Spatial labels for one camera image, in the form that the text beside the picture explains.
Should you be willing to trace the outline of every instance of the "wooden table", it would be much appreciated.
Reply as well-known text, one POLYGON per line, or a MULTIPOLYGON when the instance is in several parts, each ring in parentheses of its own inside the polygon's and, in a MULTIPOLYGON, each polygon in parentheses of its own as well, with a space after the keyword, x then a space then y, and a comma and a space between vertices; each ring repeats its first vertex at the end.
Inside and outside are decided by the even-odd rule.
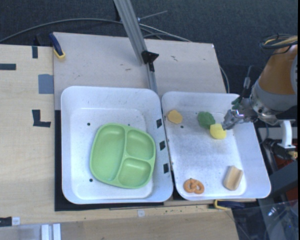
MULTIPOLYGON (((169 91, 169 88, 171 91, 173 89, 225 93, 212 44, 161 40, 146 42, 149 50, 159 53, 159 58, 162 58, 158 58, 154 63, 161 94, 169 91), (178 46, 178 51, 172 54, 170 49, 175 45, 178 46), (211 51, 209 58, 204 58, 207 47, 210 47, 211 51), (197 53, 186 54, 189 49, 196 50, 197 53), (189 65, 189 70, 184 68, 185 65, 189 65)), ((211 201, 194 203, 176 201, 171 197, 159 207, 56 212, 54 95, 41 94, 38 91, 38 75, 54 74, 53 49, 0 44, 0 64, 16 65, 16 70, 0 70, 0 218, 17 217, 22 225, 84 223, 96 220, 105 225, 106 221, 116 225, 122 222, 117 219, 126 218, 128 220, 124 221, 128 225, 140 219, 138 211, 142 209, 142 219, 145 219, 143 222, 148 220, 154 227, 160 227, 165 221, 172 228, 173 221, 186 223, 190 218, 198 217, 198 228, 200 225, 218 224, 218 228, 206 227, 205 230, 210 231, 210 236, 215 235, 216 239, 225 238, 222 236, 238 239, 235 224, 228 215, 231 212, 209 209, 207 204, 211 201), (32 110, 40 110, 40 120, 51 122, 50 127, 33 126, 32 110), (223 225, 226 231, 220 230, 219 225, 223 225)))

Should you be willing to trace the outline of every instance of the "white tray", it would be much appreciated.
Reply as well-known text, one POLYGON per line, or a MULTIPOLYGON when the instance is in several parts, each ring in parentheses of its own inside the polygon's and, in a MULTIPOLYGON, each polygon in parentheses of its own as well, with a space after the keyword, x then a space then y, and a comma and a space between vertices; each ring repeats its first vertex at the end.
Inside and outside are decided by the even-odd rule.
POLYGON ((265 198, 271 191, 253 123, 236 125, 222 140, 213 139, 207 129, 199 126, 199 112, 210 112, 216 123, 221 123, 237 97, 237 94, 178 91, 162 96, 163 115, 177 110, 183 116, 180 124, 170 122, 166 116, 164 123, 176 189, 186 200, 265 198), (230 166, 243 170, 240 185, 234 191, 223 186, 230 166), (183 184, 189 178, 203 183, 202 194, 184 190, 183 184))
POLYGON ((62 191, 74 204, 155 203, 173 192, 159 96, 149 89, 71 86, 61 95, 62 191), (130 125, 150 134, 156 144, 152 179, 141 188, 102 183, 90 171, 90 151, 100 126, 130 125))

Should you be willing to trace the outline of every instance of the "toy pretzel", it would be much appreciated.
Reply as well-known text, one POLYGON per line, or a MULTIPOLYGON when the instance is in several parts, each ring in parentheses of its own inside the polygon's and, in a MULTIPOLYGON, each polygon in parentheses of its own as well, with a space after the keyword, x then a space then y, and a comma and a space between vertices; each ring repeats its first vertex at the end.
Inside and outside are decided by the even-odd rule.
POLYGON ((183 188, 188 193, 202 194, 205 191, 205 187, 201 181, 194 178, 186 180, 183 184, 183 188))

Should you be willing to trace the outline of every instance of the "yellow clip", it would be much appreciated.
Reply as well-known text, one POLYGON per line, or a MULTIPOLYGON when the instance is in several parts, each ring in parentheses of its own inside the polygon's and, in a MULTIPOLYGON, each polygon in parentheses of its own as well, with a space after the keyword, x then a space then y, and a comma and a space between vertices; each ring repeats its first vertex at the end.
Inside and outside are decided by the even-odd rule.
POLYGON ((61 50, 61 51, 62 51, 62 55, 59 55, 57 53, 56 49, 53 49, 53 52, 54 52, 55 56, 57 56, 58 59, 63 59, 66 56, 66 54, 64 53, 64 51, 63 50, 61 50))
POLYGON ((220 210, 229 210, 229 208, 227 208, 227 207, 223 207, 223 206, 219 206, 218 205, 218 201, 219 200, 214 200, 214 202, 213 202, 213 205, 214 205, 214 208, 216 208, 216 209, 220 209, 220 210))

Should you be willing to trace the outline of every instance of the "green plate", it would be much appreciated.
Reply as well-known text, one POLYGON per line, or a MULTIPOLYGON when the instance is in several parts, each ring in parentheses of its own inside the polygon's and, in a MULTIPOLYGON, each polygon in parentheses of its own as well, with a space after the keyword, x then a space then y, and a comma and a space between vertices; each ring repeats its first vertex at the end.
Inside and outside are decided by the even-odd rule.
POLYGON ((101 126, 90 153, 90 170, 103 183, 137 189, 151 179, 156 144, 146 132, 119 123, 101 126))

